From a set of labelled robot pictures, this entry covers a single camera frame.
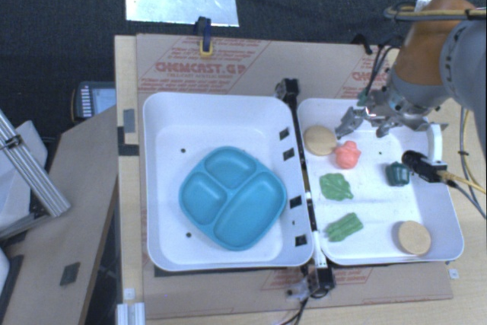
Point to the green toy bean pods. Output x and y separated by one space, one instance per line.
344 227

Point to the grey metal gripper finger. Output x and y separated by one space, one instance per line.
348 122
383 128

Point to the black cylinder on white bracket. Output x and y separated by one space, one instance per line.
426 160

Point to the green toy lettuce leaf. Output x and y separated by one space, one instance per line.
335 186

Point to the brown cardboard board red print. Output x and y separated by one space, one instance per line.
243 64

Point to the white plastic tray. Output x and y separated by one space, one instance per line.
228 125
384 201

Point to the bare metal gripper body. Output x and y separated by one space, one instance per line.
395 111

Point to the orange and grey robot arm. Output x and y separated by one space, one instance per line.
437 49

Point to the tan round biscuit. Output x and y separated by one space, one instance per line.
319 140
414 238

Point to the blue divided plate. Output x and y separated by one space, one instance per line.
233 198

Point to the thin black and white rod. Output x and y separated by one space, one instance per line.
304 171

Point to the pink toy strawberry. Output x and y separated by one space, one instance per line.
347 154

